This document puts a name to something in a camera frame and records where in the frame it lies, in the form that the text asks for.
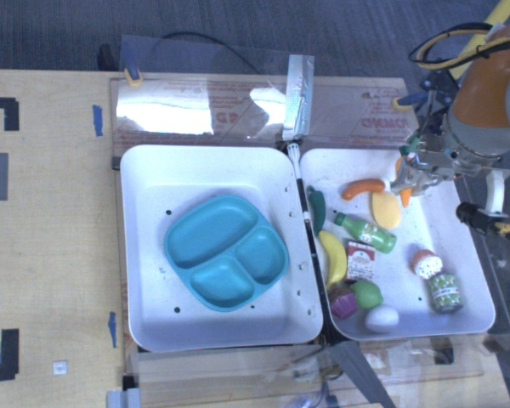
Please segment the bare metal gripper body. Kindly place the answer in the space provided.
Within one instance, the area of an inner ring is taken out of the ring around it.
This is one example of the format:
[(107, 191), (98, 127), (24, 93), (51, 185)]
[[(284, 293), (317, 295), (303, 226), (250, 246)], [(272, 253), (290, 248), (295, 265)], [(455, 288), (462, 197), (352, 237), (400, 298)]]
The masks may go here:
[(473, 149), (450, 134), (424, 135), (411, 160), (411, 179), (414, 182), (441, 182), (462, 175), (477, 177), (501, 157)]

